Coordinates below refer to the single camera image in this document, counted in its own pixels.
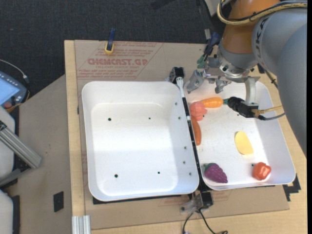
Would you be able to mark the purple grapes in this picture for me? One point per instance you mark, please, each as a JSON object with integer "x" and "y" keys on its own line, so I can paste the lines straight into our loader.
{"x": 215, "y": 173}

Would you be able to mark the yellow oval slice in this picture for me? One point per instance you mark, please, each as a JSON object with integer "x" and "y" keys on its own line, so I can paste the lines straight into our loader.
{"x": 243, "y": 143}

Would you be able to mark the brown cardboard board red print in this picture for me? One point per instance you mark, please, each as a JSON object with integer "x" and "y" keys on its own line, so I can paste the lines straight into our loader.
{"x": 151, "y": 55}

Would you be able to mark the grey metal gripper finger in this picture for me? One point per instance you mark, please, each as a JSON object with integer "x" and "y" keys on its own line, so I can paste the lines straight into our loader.
{"x": 220, "y": 85}
{"x": 193, "y": 82}

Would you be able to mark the orange carrot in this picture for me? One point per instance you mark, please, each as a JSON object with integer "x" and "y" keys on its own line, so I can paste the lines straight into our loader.
{"x": 212, "y": 102}

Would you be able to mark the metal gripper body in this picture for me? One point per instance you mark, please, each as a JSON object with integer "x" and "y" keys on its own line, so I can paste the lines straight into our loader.
{"x": 228, "y": 73}

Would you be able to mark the orange bell pepper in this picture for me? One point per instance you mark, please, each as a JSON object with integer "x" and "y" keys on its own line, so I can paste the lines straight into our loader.
{"x": 261, "y": 170}

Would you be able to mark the pink lumpy toy food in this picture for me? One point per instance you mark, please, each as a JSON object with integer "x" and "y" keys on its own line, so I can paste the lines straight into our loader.
{"x": 197, "y": 110}

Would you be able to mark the white plastic tray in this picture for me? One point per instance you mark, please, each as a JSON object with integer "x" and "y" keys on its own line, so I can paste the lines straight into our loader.
{"x": 136, "y": 142}
{"x": 224, "y": 140}

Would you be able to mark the thin black and white rod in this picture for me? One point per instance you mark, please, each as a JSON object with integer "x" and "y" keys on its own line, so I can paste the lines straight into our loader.
{"x": 186, "y": 106}

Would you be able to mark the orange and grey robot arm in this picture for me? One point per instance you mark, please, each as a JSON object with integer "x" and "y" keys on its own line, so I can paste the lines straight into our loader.
{"x": 282, "y": 47}

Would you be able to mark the orange sausage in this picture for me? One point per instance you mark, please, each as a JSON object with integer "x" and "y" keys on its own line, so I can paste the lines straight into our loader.
{"x": 197, "y": 131}

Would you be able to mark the black cylinder on white bracket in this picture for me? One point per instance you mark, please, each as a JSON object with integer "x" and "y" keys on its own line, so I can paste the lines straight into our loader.
{"x": 243, "y": 107}

